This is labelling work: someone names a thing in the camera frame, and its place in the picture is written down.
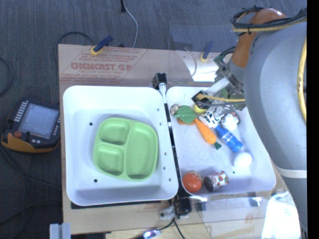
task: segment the green plate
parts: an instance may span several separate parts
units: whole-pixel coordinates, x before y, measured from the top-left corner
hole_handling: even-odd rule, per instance
[[[158,152],[158,135],[151,126],[132,119],[108,118],[99,126],[93,161],[104,174],[142,181],[154,173]]]

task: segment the white plastic tray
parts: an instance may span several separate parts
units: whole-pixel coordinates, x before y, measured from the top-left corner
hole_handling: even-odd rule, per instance
[[[73,86],[63,94],[66,191],[80,206],[157,201],[178,191],[161,94],[148,87]],[[154,174],[141,182],[107,176],[93,163],[93,148],[100,123],[109,117],[138,120],[152,126],[159,137]]]
[[[198,87],[172,87],[166,93],[168,108],[174,104],[193,107],[191,98],[200,90]],[[180,125],[171,116],[173,135],[181,177],[189,170],[199,172],[203,177],[224,170],[229,177],[229,184],[209,192],[204,186],[196,193],[197,196],[240,194],[247,192],[268,191],[276,184],[276,176],[268,152],[259,138],[250,119],[247,108],[237,112],[240,123],[233,134],[243,143],[242,149],[252,155],[250,166],[238,168],[233,166],[237,153],[233,153],[227,145],[219,150],[206,143],[196,125]]]

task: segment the table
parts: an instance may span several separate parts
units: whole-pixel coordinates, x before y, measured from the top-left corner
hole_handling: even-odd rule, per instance
[[[149,229],[167,225],[169,220],[160,219],[159,210],[168,208],[169,203],[160,201],[107,207],[74,207],[66,193],[63,93],[74,85],[151,86],[155,73],[169,74],[173,79],[169,83],[174,85],[191,82],[192,78],[191,71],[185,69],[185,60],[189,59],[186,53],[172,59],[172,53],[168,50],[123,47],[103,49],[99,56],[92,56],[89,53],[90,46],[59,44],[58,47],[63,222],[71,224],[73,235],[111,232],[106,238],[130,239]],[[211,54],[211,65],[216,55]],[[172,61],[175,63],[174,69],[170,66]],[[200,83],[203,84],[210,86],[212,83]],[[277,183],[271,192],[216,196],[214,201],[205,204],[192,201],[193,208],[188,217],[177,220],[182,233],[188,239],[198,238],[199,235],[202,239],[240,238],[243,234],[245,238],[260,237],[271,194],[287,191],[275,168],[274,171]],[[165,229],[163,234],[163,238],[180,238],[174,226]]]

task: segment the white band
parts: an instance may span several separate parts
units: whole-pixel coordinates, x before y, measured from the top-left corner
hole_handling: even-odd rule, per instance
[[[287,178],[293,178],[293,179],[306,179],[307,178],[307,170],[287,170],[278,167],[275,165],[278,172]]]

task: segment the blue and yellow clamp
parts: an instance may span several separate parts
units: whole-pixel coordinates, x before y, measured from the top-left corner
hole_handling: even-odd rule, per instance
[[[210,50],[211,50],[212,46],[213,46],[213,41],[209,41],[209,42],[206,43],[206,46],[205,46],[203,52],[200,55],[200,61],[201,62],[207,62],[208,54],[210,53]]]
[[[103,47],[107,46],[113,40],[112,36],[108,36],[91,48],[91,54],[96,56],[103,51]]]

